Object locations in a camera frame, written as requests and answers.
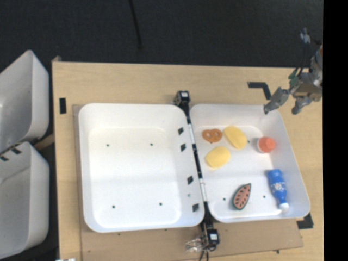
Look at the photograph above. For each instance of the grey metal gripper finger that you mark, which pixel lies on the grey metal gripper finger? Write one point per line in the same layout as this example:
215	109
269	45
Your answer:
276	99
299	105

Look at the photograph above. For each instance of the watermelon slice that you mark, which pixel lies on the watermelon slice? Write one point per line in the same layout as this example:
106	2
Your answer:
241	197

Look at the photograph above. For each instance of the blue bottle with white cap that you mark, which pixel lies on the blue bottle with white cap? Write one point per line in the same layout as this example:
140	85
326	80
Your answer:
277	187

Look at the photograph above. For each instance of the brown pretzel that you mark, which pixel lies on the brown pretzel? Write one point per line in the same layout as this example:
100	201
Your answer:
208	135

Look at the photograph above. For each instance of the white plastic tray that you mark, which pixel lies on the white plastic tray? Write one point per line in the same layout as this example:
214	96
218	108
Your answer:
130	167
250	170

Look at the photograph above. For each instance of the white cup with orange lid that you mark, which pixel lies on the white cup with orange lid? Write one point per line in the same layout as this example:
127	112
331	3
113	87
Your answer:
266	144

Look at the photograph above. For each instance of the thin black and white rod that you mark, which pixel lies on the thin black and white rod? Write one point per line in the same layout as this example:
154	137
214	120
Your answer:
196	156

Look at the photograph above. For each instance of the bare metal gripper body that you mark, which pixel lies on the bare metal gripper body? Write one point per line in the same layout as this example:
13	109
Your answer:
308	84

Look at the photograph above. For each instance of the yellow potato crisp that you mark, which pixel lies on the yellow potato crisp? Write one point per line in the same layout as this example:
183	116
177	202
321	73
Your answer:
217	157
235	137

